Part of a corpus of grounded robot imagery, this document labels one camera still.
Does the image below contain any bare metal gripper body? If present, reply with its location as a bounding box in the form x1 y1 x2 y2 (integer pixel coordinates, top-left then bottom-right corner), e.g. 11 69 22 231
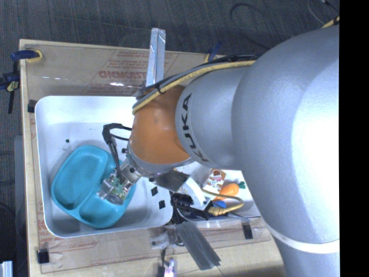
112 158 142 198

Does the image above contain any brown cardboard board red print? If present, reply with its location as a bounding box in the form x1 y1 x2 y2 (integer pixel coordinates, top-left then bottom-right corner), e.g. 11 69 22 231
25 45 273 274

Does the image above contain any white printed carton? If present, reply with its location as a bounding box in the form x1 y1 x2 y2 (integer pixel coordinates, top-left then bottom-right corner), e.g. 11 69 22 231
201 168 227 195

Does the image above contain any orange carrot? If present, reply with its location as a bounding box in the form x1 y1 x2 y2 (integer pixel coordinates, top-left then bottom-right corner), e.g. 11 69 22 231
213 181 246 202

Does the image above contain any blue divided plate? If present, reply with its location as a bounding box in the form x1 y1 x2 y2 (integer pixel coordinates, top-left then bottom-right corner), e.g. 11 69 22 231
51 145 137 230

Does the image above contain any white plastic tray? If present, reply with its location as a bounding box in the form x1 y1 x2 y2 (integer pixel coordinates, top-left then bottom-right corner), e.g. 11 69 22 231
33 95 174 239
172 166 262 223

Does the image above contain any black cylinder on white bracket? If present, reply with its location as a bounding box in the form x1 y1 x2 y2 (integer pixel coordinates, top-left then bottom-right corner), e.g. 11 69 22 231
170 175 216 221

